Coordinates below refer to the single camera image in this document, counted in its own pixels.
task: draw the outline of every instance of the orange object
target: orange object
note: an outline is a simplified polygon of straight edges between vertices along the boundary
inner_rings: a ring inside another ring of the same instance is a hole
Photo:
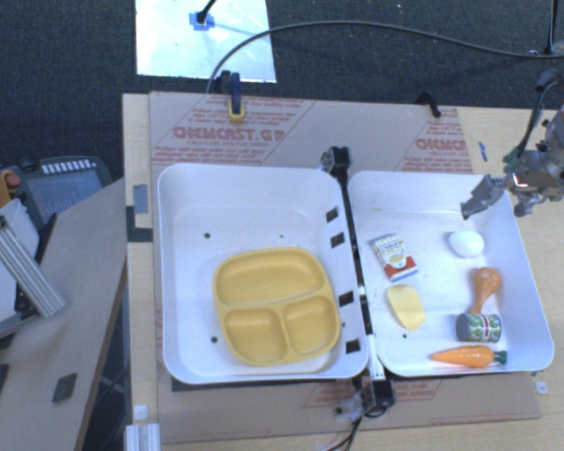
[[[17,174],[11,170],[0,171],[0,209],[12,200],[19,185],[21,178]]]
[[[474,287],[477,292],[474,305],[468,311],[470,314],[482,314],[481,308],[489,296],[495,294],[501,287],[501,275],[492,267],[481,267],[474,275]]]
[[[487,346],[461,346],[452,350],[436,352],[431,356],[431,359],[452,365],[486,367],[493,361],[504,365],[508,360],[508,354],[504,350],[494,352]]]

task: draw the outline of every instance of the blue tape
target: blue tape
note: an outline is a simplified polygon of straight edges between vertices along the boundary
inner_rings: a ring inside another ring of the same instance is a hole
[[[485,152],[485,146],[483,146],[482,142],[478,142],[478,148],[480,148],[480,155],[482,156],[482,160],[487,162],[487,153]]]
[[[215,19],[213,18],[213,16],[210,13],[207,14],[207,18],[205,19],[204,24],[200,24],[199,22],[196,21],[196,15],[198,15],[197,11],[195,13],[189,14],[190,25],[195,30],[197,30],[199,32],[207,32],[207,31],[209,31],[210,28],[215,27]]]

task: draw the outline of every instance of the white plastic tray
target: white plastic tray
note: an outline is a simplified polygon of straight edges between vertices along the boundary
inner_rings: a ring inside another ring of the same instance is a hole
[[[157,184],[164,312],[164,362],[191,384],[342,379],[368,361],[353,254],[342,194],[320,170],[180,163]],[[327,222],[326,214],[338,217]],[[343,233],[344,243],[331,247]],[[328,352],[296,363],[252,366],[237,359],[223,338],[212,297],[218,264],[241,252],[300,247],[318,258],[336,298],[340,339]],[[360,350],[346,352],[358,340]]]
[[[398,172],[360,172],[350,181],[353,218],[378,356],[392,372],[406,377],[536,371],[550,365],[554,344],[526,258],[512,206],[504,195],[491,208],[464,221],[460,202],[481,176]],[[464,259],[449,247],[447,236],[459,229],[479,232],[485,240],[480,257]],[[391,282],[369,242],[398,233],[419,272],[399,281],[417,289],[427,318],[415,331],[400,326],[385,297]],[[474,301],[473,271],[489,266],[503,278],[502,288],[483,306],[502,319],[502,336],[489,344],[506,350],[506,365],[482,369],[444,365],[430,354],[460,345],[455,319]]]

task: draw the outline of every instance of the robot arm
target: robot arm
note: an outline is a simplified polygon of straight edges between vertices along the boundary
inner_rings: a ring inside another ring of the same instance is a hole
[[[529,130],[534,126],[533,110]],[[509,164],[503,178],[484,176],[462,203],[462,217],[488,209],[508,189],[518,199],[514,207],[517,217],[532,212],[534,205],[546,200],[558,201],[564,196],[564,105],[547,125],[545,138],[533,150],[524,150],[527,136],[519,147],[507,156]]]

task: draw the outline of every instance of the yellow divided plate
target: yellow divided plate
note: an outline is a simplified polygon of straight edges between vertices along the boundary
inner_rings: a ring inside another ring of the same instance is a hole
[[[338,341],[330,281],[303,249],[265,249],[224,260],[213,276],[213,298],[229,348],[249,365],[301,361]]]

